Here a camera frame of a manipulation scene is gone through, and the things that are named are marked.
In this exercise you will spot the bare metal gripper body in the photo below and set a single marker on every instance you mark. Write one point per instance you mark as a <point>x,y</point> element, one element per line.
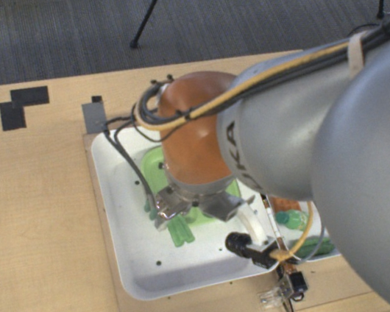
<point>169,201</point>

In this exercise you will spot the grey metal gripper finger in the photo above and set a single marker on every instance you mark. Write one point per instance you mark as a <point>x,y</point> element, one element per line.
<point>168,217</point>
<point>222,206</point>

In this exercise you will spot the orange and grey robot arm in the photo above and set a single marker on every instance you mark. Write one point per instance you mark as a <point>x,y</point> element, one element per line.
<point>326,136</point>

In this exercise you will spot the green toy vegetable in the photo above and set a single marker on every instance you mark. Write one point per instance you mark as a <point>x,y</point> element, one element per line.
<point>181,233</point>

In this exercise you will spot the green divided plate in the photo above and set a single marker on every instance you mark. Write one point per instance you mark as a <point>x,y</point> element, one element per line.
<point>153,170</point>

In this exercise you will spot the white plastic tray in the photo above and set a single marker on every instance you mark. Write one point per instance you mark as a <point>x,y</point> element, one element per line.
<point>288,239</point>
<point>138,236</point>

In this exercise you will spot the orange brown packet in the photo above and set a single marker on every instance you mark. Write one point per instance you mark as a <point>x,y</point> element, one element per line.
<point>285,204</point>

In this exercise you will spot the green plastic bottle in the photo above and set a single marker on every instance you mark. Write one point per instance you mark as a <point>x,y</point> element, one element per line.
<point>293,219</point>

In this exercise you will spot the dark green cucumber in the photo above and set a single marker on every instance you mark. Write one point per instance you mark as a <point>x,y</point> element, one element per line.
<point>317,246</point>

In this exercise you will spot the black cylinder on white bracket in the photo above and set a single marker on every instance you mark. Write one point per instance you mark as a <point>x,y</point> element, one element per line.
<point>259,254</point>

